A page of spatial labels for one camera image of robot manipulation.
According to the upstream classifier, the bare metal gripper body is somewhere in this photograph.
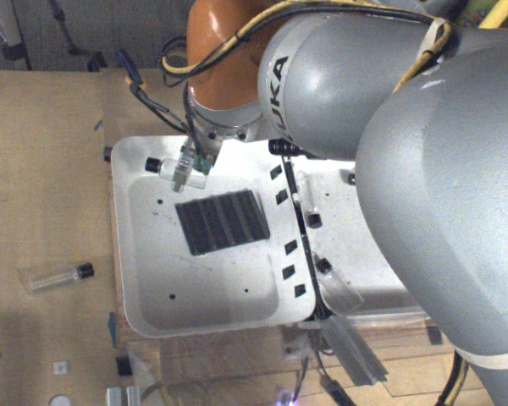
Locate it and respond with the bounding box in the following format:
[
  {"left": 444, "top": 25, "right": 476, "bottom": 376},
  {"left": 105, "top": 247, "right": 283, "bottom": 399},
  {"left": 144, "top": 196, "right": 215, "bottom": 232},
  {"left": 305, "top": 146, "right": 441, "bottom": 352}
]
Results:
[{"left": 185, "top": 118, "right": 258, "bottom": 161}]

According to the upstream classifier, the black ribbed rectangular pad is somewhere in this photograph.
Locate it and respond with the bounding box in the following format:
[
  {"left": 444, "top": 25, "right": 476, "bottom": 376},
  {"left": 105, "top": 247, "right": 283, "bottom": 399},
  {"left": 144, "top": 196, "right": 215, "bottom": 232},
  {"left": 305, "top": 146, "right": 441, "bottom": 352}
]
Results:
[{"left": 174, "top": 189, "right": 272, "bottom": 257}]

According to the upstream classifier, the white plastic tray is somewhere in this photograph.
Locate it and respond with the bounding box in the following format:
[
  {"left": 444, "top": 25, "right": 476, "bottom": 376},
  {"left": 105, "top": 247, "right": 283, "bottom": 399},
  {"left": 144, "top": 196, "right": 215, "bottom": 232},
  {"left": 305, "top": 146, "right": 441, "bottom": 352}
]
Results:
[
  {"left": 110, "top": 135, "right": 317, "bottom": 339},
  {"left": 288, "top": 155, "right": 429, "bottom": 326}
]

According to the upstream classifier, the thin black and white rod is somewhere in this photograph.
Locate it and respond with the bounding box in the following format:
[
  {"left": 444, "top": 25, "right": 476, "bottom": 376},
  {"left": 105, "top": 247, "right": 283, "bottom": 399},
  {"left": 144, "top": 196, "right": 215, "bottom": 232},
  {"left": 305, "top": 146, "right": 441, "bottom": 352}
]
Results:
[{"left": 280, "top": 153, "right": 323, "bottom": 312}]

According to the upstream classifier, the black cylinder on white bracket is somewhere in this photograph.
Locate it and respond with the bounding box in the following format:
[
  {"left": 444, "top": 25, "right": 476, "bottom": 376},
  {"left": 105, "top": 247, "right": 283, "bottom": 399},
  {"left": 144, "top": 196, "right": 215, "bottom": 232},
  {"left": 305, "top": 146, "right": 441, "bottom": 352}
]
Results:
[{"left": 268, "top": 138, "right": 302, "bottom": 157}]

